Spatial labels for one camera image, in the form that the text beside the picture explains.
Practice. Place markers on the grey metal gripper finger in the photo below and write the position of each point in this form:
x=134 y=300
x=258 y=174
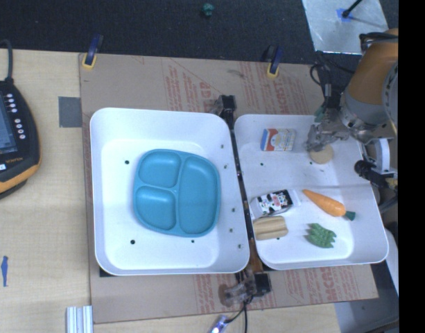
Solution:
x=312 y=138
x=326 y=138

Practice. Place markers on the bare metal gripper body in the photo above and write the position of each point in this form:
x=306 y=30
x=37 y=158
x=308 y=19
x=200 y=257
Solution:
x=351 y=127

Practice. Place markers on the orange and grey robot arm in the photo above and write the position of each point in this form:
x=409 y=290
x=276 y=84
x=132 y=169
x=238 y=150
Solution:
x=371 y=78

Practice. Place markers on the tan round biscuit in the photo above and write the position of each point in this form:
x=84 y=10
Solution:
x=322 y=155

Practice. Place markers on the red blue white carton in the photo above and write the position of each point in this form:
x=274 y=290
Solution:
x=278 y=139

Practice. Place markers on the white plastic tray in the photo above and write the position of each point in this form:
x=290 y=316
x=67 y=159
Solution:
x=288 y=172
x=111 y=193

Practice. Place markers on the orange carrot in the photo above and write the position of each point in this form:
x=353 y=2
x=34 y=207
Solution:
x=326 y=202

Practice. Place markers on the black white cow print carton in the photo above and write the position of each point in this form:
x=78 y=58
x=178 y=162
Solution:
x=274 y=202

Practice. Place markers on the thin black rod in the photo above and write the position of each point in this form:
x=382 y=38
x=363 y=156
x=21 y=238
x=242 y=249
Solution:
x=240 y=182

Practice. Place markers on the green pea pods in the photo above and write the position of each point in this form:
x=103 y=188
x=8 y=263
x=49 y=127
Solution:
x=321 y=236

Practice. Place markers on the blue divided plate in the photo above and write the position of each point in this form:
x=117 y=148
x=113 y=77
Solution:
x=195 y=193

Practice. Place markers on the small green broccoli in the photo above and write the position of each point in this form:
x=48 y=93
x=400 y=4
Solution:
x=207 y=9

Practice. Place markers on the brown cardboard board red print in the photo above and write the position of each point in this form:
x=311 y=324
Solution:
x=136 y=82

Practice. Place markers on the black cylinder on white bracket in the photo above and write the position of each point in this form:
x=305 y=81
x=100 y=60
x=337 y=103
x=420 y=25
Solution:
x=378 y=165

